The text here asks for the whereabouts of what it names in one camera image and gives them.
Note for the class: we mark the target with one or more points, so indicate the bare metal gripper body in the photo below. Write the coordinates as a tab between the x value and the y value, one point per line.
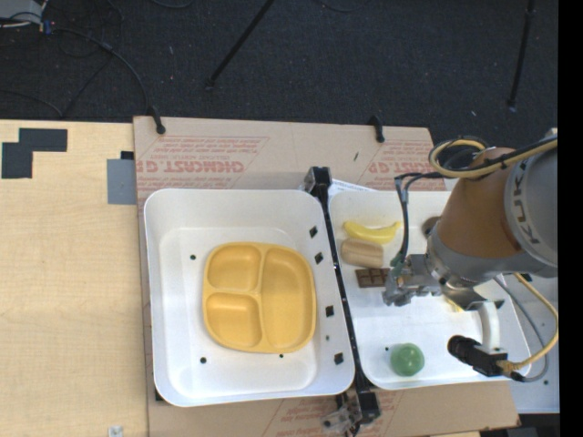
421	277

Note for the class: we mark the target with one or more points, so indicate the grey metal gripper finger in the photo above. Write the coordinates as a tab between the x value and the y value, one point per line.
390	295
406	299

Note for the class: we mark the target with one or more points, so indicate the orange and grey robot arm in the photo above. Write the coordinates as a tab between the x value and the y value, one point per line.
483	207

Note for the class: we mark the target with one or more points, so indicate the brown chocolate bar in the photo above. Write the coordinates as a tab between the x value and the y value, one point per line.
370	278

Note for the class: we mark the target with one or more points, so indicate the white plastic tray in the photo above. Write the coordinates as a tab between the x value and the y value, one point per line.
410	326
182	289

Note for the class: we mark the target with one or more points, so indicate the tan bread roll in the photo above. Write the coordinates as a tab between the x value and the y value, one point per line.
362	251

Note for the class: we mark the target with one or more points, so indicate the thin black rod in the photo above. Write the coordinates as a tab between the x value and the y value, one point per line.
339	267

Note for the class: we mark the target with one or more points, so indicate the green apple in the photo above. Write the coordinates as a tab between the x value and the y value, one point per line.
406	359

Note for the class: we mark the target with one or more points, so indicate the yellow banana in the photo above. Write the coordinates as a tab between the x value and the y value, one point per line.
371	231

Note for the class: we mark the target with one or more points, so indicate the white paper sheet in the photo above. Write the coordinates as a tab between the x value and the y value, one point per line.
350	185

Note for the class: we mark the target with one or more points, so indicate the yellow divided plate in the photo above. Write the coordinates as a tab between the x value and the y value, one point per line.
259	296

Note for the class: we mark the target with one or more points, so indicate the brown cardboard board, red print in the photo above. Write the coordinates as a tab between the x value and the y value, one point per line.
273	153

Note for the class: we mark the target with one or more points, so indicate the black cylinder on white bracket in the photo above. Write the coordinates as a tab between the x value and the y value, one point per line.
476	355

